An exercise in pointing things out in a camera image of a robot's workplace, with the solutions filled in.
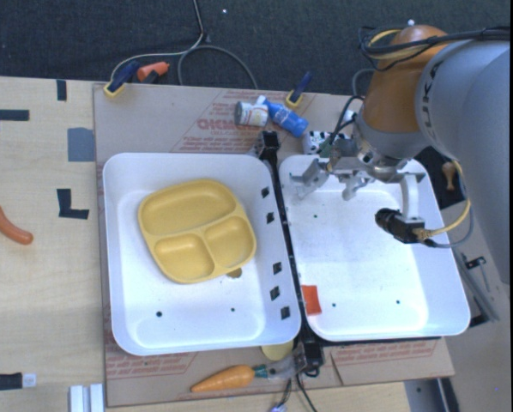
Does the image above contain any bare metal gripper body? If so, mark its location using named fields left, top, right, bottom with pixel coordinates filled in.
left=328, top=137, right=410, bottom=185

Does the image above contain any black and white spotted carton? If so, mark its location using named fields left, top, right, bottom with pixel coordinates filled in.
left=303, top=130, right=354, bottom=156

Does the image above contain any blue bottle white cap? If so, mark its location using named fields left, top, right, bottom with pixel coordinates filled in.
left=256, top=94, right=310, bottom=138

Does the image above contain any white can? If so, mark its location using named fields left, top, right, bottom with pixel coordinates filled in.
left=233, top=100, right=269, bottom=128

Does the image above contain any white plastic tray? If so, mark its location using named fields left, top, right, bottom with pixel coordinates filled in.
left=278, top=154, right=472, bottom=342
left=102, top=152, right=303, bottom=357

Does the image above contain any brown chicken drumstick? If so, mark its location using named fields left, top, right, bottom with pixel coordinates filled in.
left=441, top=161, right=460, bottom=192

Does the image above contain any orange flat square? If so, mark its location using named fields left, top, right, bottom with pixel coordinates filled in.
left=301, top=285, right=323, bottom=317

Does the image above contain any yellow divided plate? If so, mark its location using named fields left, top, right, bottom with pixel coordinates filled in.
left=136, top=179, right=257, bottom=285

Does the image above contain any brown cardboard board red print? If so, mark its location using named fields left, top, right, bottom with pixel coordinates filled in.
left=92, top=82, right=456, bottom=408

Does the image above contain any yellow round object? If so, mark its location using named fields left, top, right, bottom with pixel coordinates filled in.
left=260, top=340, right=295, bottom=362

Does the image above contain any orange carrot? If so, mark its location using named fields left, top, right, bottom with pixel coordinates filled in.
left=190, top=364, right=269, bottom=393

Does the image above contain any orange sausage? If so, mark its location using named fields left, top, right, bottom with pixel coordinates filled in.
left=0, top=203, right=34, bottom=245

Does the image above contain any black block with wires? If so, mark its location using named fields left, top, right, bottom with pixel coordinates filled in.
left=258, top=130, right=281, bottom=161
left=302, top=339, right=326, bottom=369

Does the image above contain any black cylinder on white bracket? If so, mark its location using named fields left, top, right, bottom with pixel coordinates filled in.
left=375, top=172, right=427, bottom=245

